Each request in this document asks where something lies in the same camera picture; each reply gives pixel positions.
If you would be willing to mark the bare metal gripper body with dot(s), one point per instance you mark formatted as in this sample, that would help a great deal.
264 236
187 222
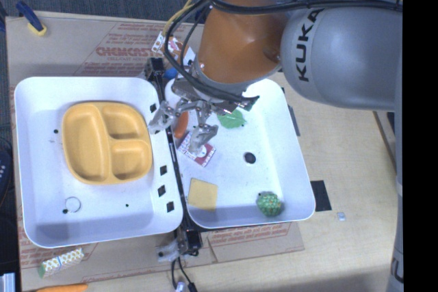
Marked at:
191 92

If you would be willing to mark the white and orange carton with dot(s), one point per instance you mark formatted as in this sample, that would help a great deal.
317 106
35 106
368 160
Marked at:
176 46

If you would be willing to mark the green grapes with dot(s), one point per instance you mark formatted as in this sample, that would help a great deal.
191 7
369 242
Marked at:
269 204

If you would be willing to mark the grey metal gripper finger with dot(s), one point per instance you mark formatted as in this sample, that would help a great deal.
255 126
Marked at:
158 121
202 136

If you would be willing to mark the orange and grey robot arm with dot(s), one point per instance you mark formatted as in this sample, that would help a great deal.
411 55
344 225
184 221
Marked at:
342 51

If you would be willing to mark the yellow divided plate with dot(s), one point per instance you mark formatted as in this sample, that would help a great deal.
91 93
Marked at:
85 143

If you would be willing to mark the yellow cheese slice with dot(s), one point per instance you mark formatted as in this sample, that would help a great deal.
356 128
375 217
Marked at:
203 195

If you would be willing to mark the brown cardboard board red print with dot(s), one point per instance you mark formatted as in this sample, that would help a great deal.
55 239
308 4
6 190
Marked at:
85 44

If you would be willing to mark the white plastic tray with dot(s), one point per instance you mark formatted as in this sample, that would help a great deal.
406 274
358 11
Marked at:
239 188
102 215

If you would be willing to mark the green lettuce leaf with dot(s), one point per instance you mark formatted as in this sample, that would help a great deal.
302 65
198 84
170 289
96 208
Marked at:
232 119

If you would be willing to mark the white and red packet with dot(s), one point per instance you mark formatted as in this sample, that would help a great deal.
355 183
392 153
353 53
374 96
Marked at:
205 155

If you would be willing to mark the orange sausage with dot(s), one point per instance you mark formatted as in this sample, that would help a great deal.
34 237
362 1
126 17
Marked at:
181 128

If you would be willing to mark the blue round object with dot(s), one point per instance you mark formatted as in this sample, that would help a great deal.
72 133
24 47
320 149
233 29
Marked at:
170 73

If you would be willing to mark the black round piece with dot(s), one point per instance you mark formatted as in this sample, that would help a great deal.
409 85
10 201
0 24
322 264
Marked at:
250 157

